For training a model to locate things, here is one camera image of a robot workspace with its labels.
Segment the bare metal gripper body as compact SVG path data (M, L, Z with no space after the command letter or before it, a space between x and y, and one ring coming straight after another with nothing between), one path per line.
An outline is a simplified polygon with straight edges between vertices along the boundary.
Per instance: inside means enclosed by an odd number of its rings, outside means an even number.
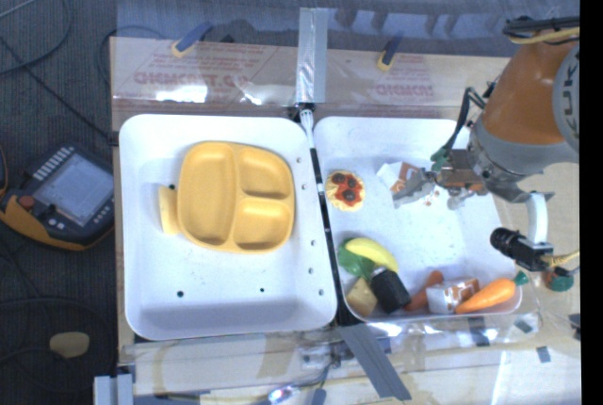
M448 152L441 169L436 173L435 183L445 189L450 197L472 197L488 193L481 177L471 167L467 151L462 149Z

